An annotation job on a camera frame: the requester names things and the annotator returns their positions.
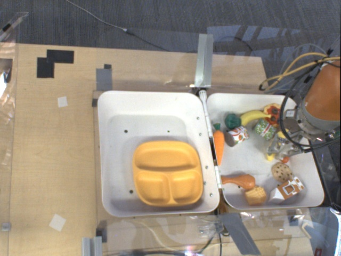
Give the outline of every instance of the toy cookie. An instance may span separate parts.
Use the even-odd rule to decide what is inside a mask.
[[[256,186],[245,193],[245,199],[250,206],[261,205],[266,201],[266,192],[263,187]]]
[[[275,165],[271,168],[272,176],[279,182],[286,182],[290,178],[293,178],[293,172],[289,168],[288,165],[277,162]]]

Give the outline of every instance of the white tray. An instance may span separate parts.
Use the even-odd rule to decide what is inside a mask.
[[[207,107],[211,123],[221,123],[222,131],[226,132],[224,119],[227,114],[243,114],[250,110],[263,110],[271,103],[281,104],[283,96],[279,95],[252,95],[252,94],[223,94],[216,93],[209,96]],[[289,99],[286,109],[293,109],[295,103]],[[229,147],[225,143],[224,155],[220,166],[221,175],[251,174],[256,179],[256,184],[262,186],[267,192],[269,199],[270,191],[276,188],[279,182],[272,177],[271,167],[278,162],[267,161],[265,158],[266,149],[269,142],[257,135],[252,129],[256,121],[246,126],[250,138],[234,147]],[[287,163],[295,176],[297,176],[305,189],[298,195],[284,201],[280,205],[265,203],[261,206],[249,206],[243,195],[243,189],[237,185],[228,183],[223,185],[224,197],[226,201],[239,210],[250,209],[278,209],[293,207],[314,207],[323,202],[324,192],[321,180],[311,153],[292,156]]]
[[[204,213],[217,208],[219,193],[202,104],[189,93],[108,91],[98,100],[102,201],[117,217]],[[138,197],[133,180],[135,149],[151,140],[178,140],[200,157],[204,192],[195,204],[153,207]]]

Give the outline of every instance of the toy can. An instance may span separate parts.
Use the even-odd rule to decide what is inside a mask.
[[[233,147],[247,139],[249,139],[249,133],[243,126],[236,127],[226,134],[226,143],[230,147]]]
[[[270,140],[276,133],[276,128],[273,127],[269,122],[261,118],[255,128],[254,131],[263,137],[265,140]]]

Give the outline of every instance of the gray carpet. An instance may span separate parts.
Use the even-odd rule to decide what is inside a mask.
[[[20,43],[196,52],[199,33],[214,35],[214,52],[260,56],[268,77],[294,48],[330,48],[340,34],[341,0],[0,0],[0,26],[29,12]],[[339,40],[336,53],[340,54]],[[301,52],[313,51],[306,48]],[[340,167],[340,145],[331,148]]]

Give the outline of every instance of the white paper square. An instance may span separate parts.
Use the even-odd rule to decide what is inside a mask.
[[[66,222],[65,218],[63,218],[62,216],[59,216],[58,214],[55,214],[49,226],[55,230],[62,231],[65,222]]]
[[[58,107],[66,107],[68,105],[68,99],[66,97],[58,98]]]

